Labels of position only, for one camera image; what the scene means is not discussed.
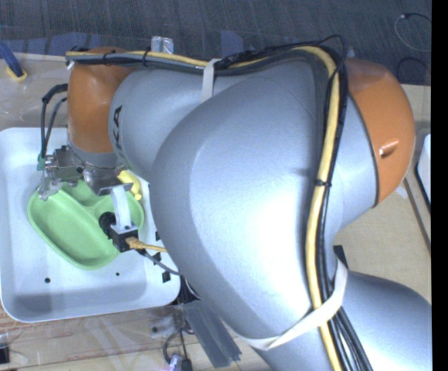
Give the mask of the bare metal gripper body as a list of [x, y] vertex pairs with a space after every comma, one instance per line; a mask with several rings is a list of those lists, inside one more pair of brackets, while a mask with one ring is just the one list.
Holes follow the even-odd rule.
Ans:
[[120, 163], [113, 151], [96, 153], [63, 145], [51, 156], [51, 191], [58, 192], [64, 183], [76, 186], [80, 181], [96, 196], [109, 195], [116, 186], [130, 191], [133, 183], [122, 183], [117, 177], [120, 172]]

